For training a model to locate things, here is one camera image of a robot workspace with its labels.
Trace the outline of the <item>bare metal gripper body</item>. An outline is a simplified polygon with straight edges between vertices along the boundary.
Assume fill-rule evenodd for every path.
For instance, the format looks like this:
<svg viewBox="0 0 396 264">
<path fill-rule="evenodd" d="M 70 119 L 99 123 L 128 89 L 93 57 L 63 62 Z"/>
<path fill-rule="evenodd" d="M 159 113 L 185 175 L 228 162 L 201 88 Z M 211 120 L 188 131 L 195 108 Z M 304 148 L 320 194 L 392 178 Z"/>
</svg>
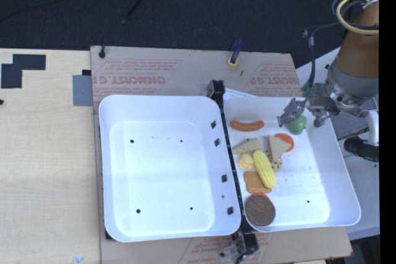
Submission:
<svg viewBox="0 0 396 264">
<path fill-rule="evenodd" d="M 314 83 L 304 105 L 315 116 L 336 116 L 340 113 L 359 116 L 359 99 L 337 83 Z"/>
</svg>

